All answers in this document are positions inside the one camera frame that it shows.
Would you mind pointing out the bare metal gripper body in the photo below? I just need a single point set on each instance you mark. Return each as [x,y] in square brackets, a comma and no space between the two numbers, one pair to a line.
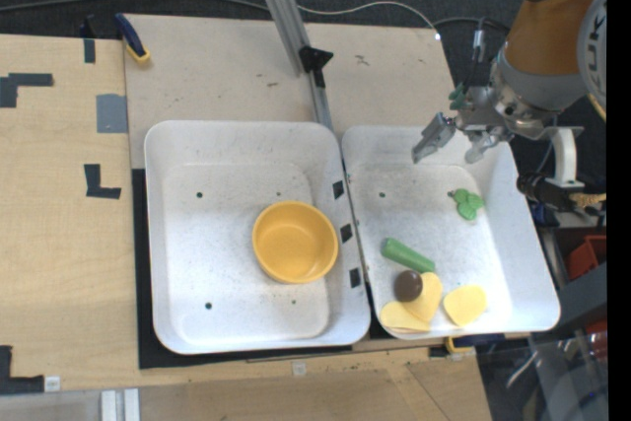
[485,111]

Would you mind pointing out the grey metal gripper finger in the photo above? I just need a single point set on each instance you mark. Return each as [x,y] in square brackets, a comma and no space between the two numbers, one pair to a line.
[436,133]
[482,144]

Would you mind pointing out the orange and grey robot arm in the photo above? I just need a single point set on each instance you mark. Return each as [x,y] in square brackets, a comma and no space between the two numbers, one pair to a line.
[547,34]

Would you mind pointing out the green grapes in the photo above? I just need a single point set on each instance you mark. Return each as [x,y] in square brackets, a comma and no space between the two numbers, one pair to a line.
[467,204]

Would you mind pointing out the white plastic tray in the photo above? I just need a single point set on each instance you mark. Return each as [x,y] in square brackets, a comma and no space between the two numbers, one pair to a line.
[217,231]
[443,231]

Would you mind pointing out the green cylinder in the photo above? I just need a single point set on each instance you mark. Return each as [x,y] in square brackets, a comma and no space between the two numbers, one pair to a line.
[406,255]

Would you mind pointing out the brown ball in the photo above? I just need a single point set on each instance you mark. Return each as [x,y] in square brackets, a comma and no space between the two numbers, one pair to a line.
[407,286]

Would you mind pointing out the yellow potato crisp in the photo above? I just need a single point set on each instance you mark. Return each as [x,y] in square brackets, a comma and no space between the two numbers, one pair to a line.
[399,318]
[465,304]
[430,298]

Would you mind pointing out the yellow bowl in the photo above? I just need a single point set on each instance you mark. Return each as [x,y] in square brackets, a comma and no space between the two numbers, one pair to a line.
[295,244]

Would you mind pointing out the pale wood board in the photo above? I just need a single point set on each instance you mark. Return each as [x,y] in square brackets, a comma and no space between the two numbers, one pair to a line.
[212,74]

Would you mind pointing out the black cylinder on white bracket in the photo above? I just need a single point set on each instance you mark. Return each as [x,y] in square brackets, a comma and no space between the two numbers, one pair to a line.
[566,153]

